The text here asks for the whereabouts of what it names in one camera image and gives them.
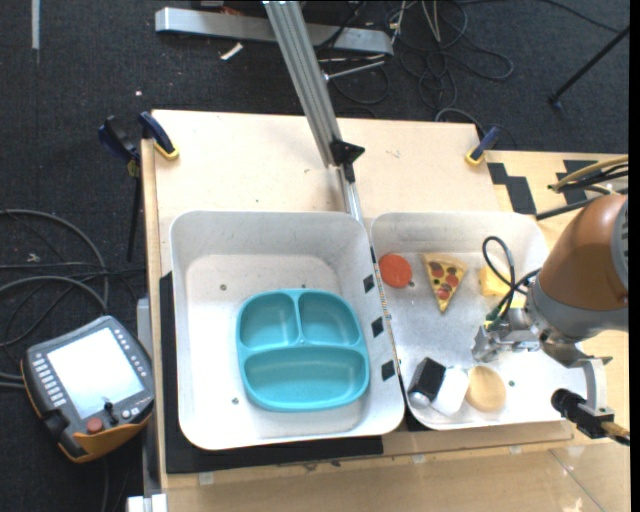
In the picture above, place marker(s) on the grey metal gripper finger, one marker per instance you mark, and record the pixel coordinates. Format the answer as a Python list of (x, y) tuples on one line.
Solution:
[(482, 345)]

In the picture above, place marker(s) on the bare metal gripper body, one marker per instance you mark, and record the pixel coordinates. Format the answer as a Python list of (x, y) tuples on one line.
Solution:
[(517, 332)]

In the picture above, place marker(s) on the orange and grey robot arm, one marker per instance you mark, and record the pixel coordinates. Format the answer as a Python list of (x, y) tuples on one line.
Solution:
[(580, 265)]

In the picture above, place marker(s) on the tan round biscuit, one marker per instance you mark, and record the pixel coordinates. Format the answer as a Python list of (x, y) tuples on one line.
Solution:
[(486, 389)]

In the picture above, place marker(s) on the yellow cheese wedge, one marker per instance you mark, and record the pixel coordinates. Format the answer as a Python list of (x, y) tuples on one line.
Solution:
[(492, 287)]

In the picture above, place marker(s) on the white plastic tray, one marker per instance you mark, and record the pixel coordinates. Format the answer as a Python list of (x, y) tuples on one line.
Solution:
[(210, 400), (430, 335)]

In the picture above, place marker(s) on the pizza slice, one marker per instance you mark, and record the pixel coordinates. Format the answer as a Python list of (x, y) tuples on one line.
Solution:
[(444, 280)]

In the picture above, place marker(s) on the orange round disc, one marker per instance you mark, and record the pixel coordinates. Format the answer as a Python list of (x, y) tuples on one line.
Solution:
[(395, 270)]

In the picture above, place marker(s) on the blue divided plate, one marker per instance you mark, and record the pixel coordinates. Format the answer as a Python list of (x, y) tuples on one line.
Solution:
[(300, 370)]

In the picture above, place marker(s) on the pale wood board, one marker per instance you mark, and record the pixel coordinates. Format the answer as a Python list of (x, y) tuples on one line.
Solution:
[(250, 160)]

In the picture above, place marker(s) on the black cylinder on white bracket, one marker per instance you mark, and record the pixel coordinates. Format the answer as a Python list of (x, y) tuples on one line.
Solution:
[(582, 407)]

